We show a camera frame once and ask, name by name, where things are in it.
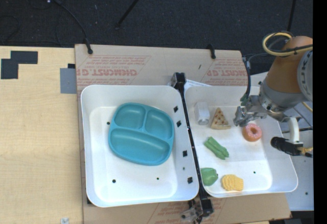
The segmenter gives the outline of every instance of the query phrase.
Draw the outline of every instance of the black tape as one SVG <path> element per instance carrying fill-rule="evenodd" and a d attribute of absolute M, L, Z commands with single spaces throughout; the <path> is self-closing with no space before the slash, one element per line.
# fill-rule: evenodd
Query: black tape
<path fill-rule="evenodd" d="M 67 68 L 69 68 L 69 69 L 75 69 L 75 63 L 69 63 L 67 65 Z"/>
<path fill-rule="evenodd" d="M 1 59 L 1 79 L 18 79 L 18 65 L 37 64 L 38 52 L 11 51 L 10 59 Z"/>

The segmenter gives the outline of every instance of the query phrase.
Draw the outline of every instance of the black carpet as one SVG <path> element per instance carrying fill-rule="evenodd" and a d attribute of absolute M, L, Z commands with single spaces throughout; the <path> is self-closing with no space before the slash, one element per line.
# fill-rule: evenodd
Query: black carpet
<path fill-rule="evenodd" d="M 90 44 L 240 50 L 264 53 L 265 35 L 313 37 L 313 0 L 0 0 L 0 45 Z M 274 57 L 256 57 L 251 74 Z"/>

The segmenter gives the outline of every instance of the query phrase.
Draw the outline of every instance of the blue divided plate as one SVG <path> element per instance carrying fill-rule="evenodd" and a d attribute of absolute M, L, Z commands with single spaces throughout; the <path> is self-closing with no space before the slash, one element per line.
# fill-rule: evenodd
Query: blue divided plate
<path fill-rule="evenodd" d="M 125 103 L 113 115 L 108 140 L 111 150 L 122 159 L 160 165 L 169 158 L 173 148 L 173 120 L 157 108 Z"/>

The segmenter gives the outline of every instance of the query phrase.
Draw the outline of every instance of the pink donut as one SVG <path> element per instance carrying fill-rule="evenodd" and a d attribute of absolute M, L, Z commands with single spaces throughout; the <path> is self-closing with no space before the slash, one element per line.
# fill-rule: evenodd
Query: pink donut
<path fill-rule="evenodd" d="M 243 127 L 242 134 L 247 141 L 257 141 L 262 137 L 262 130 L 258 125 L 249 123 Z"/>

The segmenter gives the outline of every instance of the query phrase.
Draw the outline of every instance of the yellow cable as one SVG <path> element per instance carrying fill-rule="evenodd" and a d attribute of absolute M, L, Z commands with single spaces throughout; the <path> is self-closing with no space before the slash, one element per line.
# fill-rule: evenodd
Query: yellow cable
<path fill-rule="evenodd" d="M 288 37 L 289 39 L 292 38 L 292 36 L 288 33 L 283 33 L 283 32 L 278 32 L 278 33 L 272 33 L 270 35 L 267 35 L 264 39 L 263 39 L 263 42 L 262 42 L 262 46 L 263 46 L 263 49 L 271 54 L 271 55 L 275 55 L 275 56 L 288 56 L 288 55 L 291 55 L 292 53 L 301 53 L 301 52 L 306 52 L 306 51 L 311 51 L 313 49 L 312 46 L 309 46 L 309 47 L 306 47 L 306 48 L 303 48 L 303 49 L 299 49 L 299 50 L 294 50 L 294 51 L 291 51 L 291 52 L 285 52 L 285 53 L 277 53 L 277 52 L 274 52 L 272 50 L 270 50 L 267 46 L 266 46 L 266 43 L 267 41 L 273 37 L 273 36 L 285 36 L 285 37 Z"/>
<path fill-rule="evenodd" d="M 302 102 L 302 104 L 309 110 L 309 111 L 311 111 L 312 113 L 313 113 L 313 109 L 309 106 L 309 105 L 307 105 L 305 102 Z"/>
<path fill-rule="evenodd" d="M 304 153 L 308 153 L 308 152 L 313 151 L 313 146 L 312 146 L 312 147 L 307 147 L 307 148 L 305 148 L 305 147 L 298 147 L 297 149 L 298 149 L 302 154 L 304 154 Z"/>

